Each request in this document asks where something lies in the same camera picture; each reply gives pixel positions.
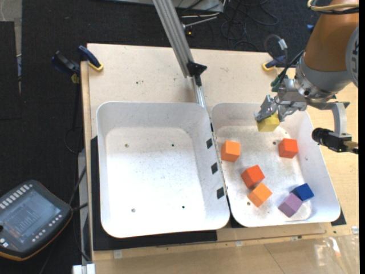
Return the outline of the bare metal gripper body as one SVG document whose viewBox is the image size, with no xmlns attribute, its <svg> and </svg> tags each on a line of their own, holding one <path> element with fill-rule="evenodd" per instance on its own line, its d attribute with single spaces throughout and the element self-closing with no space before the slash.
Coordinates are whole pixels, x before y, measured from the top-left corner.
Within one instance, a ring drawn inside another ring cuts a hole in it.
<svg viewBox="0 0 365 274">
<path fill-rule="evenodd" d="M 325 91 L 307 79 L 284 79 L 274 100 L 278 105 L 294 107 L 294 112 L 304 111 L 308 106 L 323 110 L 328 102 L 336 98 L 336 93 Z"/>
</svg>

